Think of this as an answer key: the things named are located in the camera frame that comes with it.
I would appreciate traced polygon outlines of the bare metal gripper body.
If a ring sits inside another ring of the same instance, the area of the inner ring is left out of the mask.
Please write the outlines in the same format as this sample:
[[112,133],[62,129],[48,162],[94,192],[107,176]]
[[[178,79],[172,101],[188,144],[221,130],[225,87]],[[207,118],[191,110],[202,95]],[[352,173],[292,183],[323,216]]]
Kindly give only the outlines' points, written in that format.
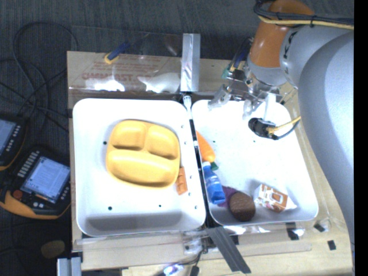
[[259,81],[250,72],[235,69],[227,75],[227,91],[236,99],[249,99],[250,101],[264,101],[269,94],[275,96],[276,101],[281,101],[280,89]]

